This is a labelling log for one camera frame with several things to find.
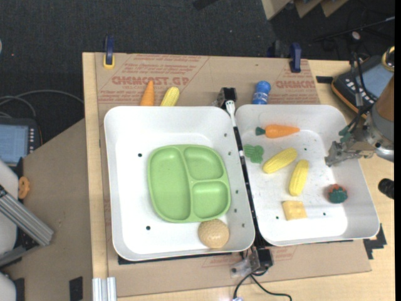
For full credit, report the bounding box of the orange carrot without leaves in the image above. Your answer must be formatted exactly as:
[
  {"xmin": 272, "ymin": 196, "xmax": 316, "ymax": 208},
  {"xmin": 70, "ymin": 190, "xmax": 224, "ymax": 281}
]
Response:
[{"xmin": 139, "ymin": 80, "xmax": 155, "ymax": 107}]

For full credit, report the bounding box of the white plastic tray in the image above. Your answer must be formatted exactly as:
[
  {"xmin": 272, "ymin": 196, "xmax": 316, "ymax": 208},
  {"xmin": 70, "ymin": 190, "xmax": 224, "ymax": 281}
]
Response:
[
  {"xmin": 234, "ymin": 103, "xmax": 381, "ymax": 247},
  {"xmin": 103, "ymin": 105, "xmax": 256, "ymax": 262}
]

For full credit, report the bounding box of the orange carrot with green leaves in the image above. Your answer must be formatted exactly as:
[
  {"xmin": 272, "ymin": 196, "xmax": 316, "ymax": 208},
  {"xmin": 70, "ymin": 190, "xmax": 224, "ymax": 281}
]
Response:
[{"xmin": 254, "ymin": 124, "xmax": 301, "ymax": 139}]

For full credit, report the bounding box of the blue bottle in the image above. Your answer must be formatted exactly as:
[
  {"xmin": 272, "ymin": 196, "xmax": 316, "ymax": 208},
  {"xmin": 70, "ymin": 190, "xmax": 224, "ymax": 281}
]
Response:
[{"xmin": 251, "ymin": 80, "xmax": 272, "ymax": 105}]

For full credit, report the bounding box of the green divided plate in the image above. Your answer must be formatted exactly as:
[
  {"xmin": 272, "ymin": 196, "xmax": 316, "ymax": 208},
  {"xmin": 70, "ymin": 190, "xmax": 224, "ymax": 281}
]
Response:
[{"xmin": 146, "ymin": 144, "xmax": 232, "ymax": 224}]

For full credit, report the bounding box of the orange and green toy fruit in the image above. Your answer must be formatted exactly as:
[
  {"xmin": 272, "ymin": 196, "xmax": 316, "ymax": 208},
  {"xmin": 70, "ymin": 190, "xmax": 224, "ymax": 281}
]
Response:
[{"xmin": 327, "ymin": 183, "xmax": 349, "ymax": 204}]

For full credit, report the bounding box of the thin black and white rod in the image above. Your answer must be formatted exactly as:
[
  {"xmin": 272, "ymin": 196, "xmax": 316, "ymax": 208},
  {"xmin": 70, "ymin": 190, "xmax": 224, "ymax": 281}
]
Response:
[{"xmin": 224, "ymin": 100, "xmax": 259, "ymax": 247}]

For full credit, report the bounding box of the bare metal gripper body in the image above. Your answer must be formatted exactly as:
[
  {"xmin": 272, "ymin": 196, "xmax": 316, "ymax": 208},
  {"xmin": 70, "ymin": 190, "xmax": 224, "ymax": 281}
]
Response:
[{"xmin": 342, "ymin": 134, "xmax": 395, "ymax": 163}]

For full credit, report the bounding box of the yellow cheese block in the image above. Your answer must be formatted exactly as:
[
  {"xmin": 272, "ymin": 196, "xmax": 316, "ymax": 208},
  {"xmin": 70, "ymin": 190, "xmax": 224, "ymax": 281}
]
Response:
[{"xmin": 281, "ymin": 200, "xmax": 308, "ymax": 221}]

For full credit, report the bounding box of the green broccoli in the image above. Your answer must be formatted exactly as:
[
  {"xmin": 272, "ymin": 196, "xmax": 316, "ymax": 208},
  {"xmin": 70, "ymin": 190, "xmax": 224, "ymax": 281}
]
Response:
[{"xmin": 242, "ymin": 144, "xmax": 265, "ymax": 164}]

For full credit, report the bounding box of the beige round bread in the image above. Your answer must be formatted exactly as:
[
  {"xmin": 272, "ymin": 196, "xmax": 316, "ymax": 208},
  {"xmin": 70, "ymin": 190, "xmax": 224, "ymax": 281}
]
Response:
[{"xmin": 197, "ymin": 218, "xmax": 231, "ymax": 250}]

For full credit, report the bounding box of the yellow corn cob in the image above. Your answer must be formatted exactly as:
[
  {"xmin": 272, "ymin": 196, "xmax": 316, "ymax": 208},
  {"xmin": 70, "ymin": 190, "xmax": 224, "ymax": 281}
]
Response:
[
  {"xmin": 159, "ymin": 86, "xmax": 181, "ymax": 107},
  {"xmin": 262, "ymin": 147, "xmax": 298, "ymax": 174},
  {"xmin": 288, "ymin": 159, "xmax": 310, "ymax": 197}
]

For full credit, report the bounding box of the brown cardboard board red print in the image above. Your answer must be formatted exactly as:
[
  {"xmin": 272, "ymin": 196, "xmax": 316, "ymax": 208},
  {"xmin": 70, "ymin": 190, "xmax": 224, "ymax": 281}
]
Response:
[{"xmin": 94, "ymin": 53, "xmax": 381, "ymax": 298}]

